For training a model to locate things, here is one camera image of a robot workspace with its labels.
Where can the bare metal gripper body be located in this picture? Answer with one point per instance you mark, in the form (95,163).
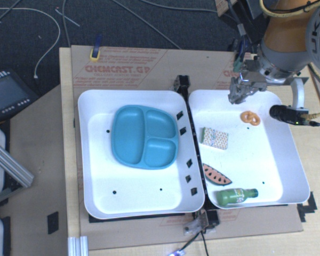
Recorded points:
(256,75)

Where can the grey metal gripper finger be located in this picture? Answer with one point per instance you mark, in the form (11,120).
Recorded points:
(244,95)
(233,91)

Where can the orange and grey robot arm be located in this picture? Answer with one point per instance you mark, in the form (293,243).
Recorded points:
(288,33)

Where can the orange pretzel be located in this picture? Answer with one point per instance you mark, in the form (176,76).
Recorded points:
(250,118)

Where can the patterned small carton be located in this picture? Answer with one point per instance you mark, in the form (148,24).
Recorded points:
(214,138)

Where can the white plastic tray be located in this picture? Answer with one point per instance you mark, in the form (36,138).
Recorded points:
(133,153)
(256,153)

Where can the thin black rod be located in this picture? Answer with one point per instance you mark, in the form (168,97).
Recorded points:
(194,140)

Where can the watermelon slice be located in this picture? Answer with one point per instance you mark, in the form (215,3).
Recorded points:
(214,175)

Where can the brown cardboard board red print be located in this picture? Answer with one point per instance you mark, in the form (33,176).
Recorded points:
(149,65)

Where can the blue divided plate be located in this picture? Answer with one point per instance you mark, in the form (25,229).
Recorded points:
(144,137)

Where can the green bottle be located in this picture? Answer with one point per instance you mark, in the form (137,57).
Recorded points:
(233,195)

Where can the black cylinder on white bracket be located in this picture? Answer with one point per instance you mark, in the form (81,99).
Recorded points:
(290,108)

